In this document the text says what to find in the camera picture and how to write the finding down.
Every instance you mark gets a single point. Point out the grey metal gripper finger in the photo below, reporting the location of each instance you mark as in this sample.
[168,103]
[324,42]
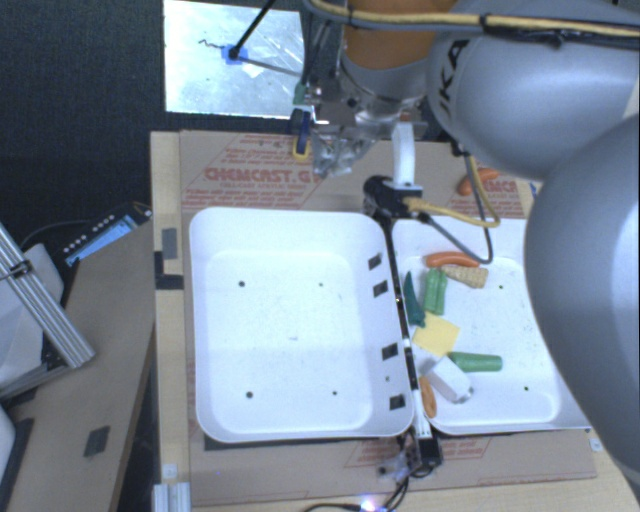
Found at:
[352,157]
[326,161]

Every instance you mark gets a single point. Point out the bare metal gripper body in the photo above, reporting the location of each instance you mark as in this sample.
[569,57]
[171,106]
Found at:
[367,121]

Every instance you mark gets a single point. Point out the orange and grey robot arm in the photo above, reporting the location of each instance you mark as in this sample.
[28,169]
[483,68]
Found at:
[540,110]

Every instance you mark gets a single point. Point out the brown cardboard board red print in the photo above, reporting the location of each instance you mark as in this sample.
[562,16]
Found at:
[260,175]

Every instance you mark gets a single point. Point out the orange toy sausage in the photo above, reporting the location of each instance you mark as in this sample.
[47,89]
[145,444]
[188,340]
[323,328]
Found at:
[450,259]
[482,177]

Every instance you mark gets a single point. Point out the dark green toy pepper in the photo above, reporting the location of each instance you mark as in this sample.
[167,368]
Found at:
[413,302]

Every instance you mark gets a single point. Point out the thin black and white rod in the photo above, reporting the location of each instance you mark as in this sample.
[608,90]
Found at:
[401,310]

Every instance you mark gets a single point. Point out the light green toy asparagus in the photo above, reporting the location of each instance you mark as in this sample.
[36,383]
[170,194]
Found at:
[435,297]

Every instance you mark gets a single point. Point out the beige toy waffle cone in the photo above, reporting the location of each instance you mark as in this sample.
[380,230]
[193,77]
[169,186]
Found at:
[470,276]

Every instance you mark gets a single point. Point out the white plastic tray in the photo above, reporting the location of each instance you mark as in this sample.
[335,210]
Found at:
[285,325]
[500,320]

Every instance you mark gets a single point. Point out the yellow toy cheese slice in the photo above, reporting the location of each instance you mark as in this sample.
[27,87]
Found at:
[436,337]

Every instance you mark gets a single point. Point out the green toy cucumber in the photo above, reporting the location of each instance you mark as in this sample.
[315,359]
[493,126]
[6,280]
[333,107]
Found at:
[475,362]

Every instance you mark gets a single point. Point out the white plastic bottle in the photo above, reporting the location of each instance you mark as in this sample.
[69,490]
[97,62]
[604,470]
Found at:
[450,381]

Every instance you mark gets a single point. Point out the orange toy carrot slice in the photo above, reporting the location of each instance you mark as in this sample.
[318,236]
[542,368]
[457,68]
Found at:
[428,397]

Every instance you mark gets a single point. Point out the black cylinder on white bracket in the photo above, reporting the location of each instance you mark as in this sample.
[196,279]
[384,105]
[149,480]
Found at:
[395,192]

